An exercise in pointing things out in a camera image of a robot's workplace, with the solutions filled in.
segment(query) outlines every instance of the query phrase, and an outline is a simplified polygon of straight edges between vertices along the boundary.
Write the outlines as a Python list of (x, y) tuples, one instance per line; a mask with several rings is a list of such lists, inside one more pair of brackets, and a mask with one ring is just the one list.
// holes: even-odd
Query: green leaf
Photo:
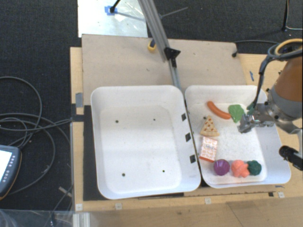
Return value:
[(232, 116), (233, 121), (236, 123), (240, 121), (242, 114), (244, 114), (244, 110), (239, 104), (236, 105), (230, 105), (228, 107), (228, 111)]

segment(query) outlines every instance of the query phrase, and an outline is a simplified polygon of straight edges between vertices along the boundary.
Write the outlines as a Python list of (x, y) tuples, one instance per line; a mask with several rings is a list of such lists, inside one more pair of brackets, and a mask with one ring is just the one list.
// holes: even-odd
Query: dark green ball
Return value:
[(260, 174), (262, 170), (262, 166), (258, 161), (255, 160), (248, 161), (247, 164), (248, 164), (247, 169), (249, 170), (250, 175), (256, 176)]

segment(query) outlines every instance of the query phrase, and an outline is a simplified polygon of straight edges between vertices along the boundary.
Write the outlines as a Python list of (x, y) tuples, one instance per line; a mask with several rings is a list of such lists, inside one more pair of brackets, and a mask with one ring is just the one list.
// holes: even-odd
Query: pizza slice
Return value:
[(213, 119), (208, 116), (203, 124), (200, 134), (204, 136), (219, 136), (220, 133), (214, 126)]

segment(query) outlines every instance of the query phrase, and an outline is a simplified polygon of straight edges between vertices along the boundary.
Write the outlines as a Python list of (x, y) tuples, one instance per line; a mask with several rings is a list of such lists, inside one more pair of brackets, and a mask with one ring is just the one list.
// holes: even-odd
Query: toy food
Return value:
[(207, 102), (207, 106), (209, 107), (209, 109), (216, 114), (217, 116), (219, 116), (220, 118), (223, 119), (230, 119), (231, 115), (229, 113), (223, 112), (222, 110), (218, 109), (216, 107), (216, 105), (214, 105), (214, 103), (212, 101), (208, 101)]
[(240, 121), (242, 115), (244, 114), (244, 110), (243, 108), (239, 105), (230, 105), (228, 107), (228, 112), (231, 114), (232, 116), (232, 120), (236, 123), (238, 121)]
[(228, 163), (228, 161), (224, 160), (224, 159), (220, 159), (214, 162), (214, 171), (219, 175), (219, 176), (223, 176), (226, 173), (229, 172), (230, 169), (230, 165)]
[(232, 163), (232, 172), (233, 172), (233, 175), (235, 177), (239, 177), (239, 176), (247, 177), (250, 174), (250, 172), (247, 169), (247, 167), (248, 167), (248, 164), (245, 164), (243, 161), (241, 161), (241, 160), (235, 160)]
[(208, 116), (203, 124), (200, 134), (204, 136), (219, 136), (220, 133), (214, 126), (214, 122), (210, 116)]
[(214, 162), (217, 152), (217, 141), (203, 137), (199, 158), (205, 161)]
[(260, 174), (262, 170), (262, 166), (258, 161), (256, 160), (248, 161), (247, 164), (248, 164), (247, 169), (249, 170), (250, 175), (256, 176)]

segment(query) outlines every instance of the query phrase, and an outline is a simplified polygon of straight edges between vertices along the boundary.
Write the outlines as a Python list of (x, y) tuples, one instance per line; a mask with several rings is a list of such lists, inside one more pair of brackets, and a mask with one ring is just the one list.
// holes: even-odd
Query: black floor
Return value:
[[(281, 31), (285, 2), (155, 0), (160, 14), (189, 7), (163, 19), (168, 38), (225, 42), (302, 38), (302, 31)], [(303, 0), (290, 0), (289, 26), (302, 27), (302, 4)], [(77, 23), (77, 0), (0, 0), (0, 77), (30, 82), (41, 95), (43, 117), (53, 122), (71, 117), (69, 49), (81, 46)], [(268, 47), (261, 43), (239, 44), (239, 52), (266, 53)], [(38, 99), (29, 87), (11, 79), (0, 80), (0, 114), (38, 111)], [(62, 128), (69, 135), (69, 125)], [(0, 209), (52, 210), (63, 196), (58, 188), (71, 186), (69, 144), (58, 130), (49, 132), (56, 145), (50, 171), (32, 187), (0, 201)], [(0, 144), (8, 145), (22, 136), (0, 130)], [(48, 136), (35, 134), (23, 150), (20, 173), (11, 191), (37, 179), (48, 168), (52, 154)], [(66, 210), (70, 201), (65, 198), (58, 210)]]

